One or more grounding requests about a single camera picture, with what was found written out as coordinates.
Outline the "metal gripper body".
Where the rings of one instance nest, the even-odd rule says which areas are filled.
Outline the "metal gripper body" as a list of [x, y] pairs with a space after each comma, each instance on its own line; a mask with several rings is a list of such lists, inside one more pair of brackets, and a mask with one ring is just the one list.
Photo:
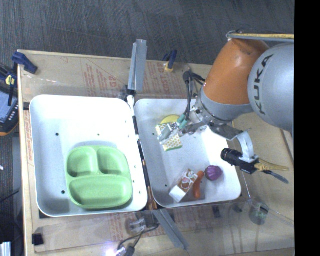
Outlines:
[[208, 113], [198, 99], [187, 100], [186, 108], [182, 115], [172, 125], [172, 131], [179, 136], [193, 135], [202, 132], [208, 127], [214, 127], [213, 116]]

